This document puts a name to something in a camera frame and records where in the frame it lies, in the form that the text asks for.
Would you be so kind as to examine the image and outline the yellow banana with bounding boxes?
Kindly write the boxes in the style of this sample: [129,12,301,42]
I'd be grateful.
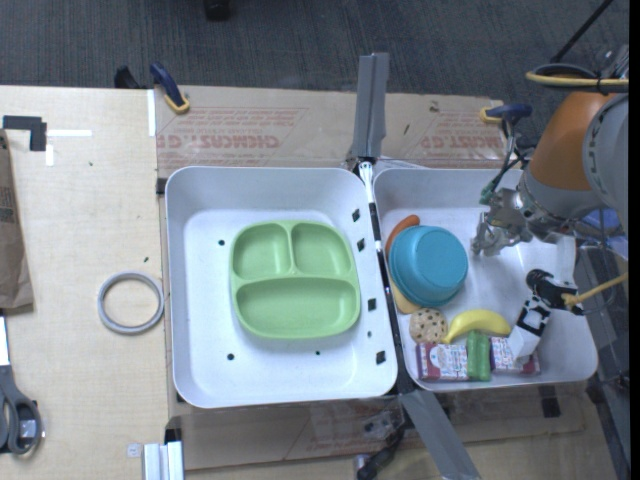
[441,308,513,346]

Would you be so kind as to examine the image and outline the white and black carton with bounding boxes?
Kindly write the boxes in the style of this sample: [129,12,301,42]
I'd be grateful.
[506,296,552,365]

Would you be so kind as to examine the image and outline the brown paper bag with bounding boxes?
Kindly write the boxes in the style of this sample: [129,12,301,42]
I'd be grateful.
[0,127,36,315]

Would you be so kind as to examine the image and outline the brown cardboard board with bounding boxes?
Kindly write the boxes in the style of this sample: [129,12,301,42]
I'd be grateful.
[153,85,586,471]

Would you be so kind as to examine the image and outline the grey tape roll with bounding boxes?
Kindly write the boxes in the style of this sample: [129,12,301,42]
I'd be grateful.
[96,270,166,336]

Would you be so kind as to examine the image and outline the green divided plate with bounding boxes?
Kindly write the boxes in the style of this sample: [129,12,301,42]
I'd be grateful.
[229,220,363,341]

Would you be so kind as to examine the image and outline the yellow curved toy food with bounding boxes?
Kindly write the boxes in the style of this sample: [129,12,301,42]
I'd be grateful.
[389,279,422,316]

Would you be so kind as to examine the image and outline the blue bowl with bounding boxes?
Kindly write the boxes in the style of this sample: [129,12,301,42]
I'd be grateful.
[388,224,470,309]

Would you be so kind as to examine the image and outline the brown chocolate chip biscuit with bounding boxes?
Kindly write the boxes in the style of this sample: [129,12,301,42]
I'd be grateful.
[408,307,449,346]

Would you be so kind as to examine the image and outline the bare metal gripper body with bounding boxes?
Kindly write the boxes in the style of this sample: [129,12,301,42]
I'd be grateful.
[485,187,539,242]

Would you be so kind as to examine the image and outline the pink and white carton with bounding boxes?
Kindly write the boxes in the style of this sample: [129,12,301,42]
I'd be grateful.
[489,336,543,376]
[415,341,471,383]

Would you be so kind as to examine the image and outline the green bottle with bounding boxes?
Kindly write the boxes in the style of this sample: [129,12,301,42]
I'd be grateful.
[465,329,493,383]

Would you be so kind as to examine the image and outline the orange sausage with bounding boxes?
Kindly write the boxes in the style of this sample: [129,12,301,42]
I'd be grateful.
[384,213,422,255]

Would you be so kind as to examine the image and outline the grey handled scissors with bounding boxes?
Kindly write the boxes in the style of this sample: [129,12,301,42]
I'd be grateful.
[0,312,45,457]

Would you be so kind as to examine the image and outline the white plastic tray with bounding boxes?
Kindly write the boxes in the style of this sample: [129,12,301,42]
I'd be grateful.
[372,167,600,394]
[164,165,400,410]

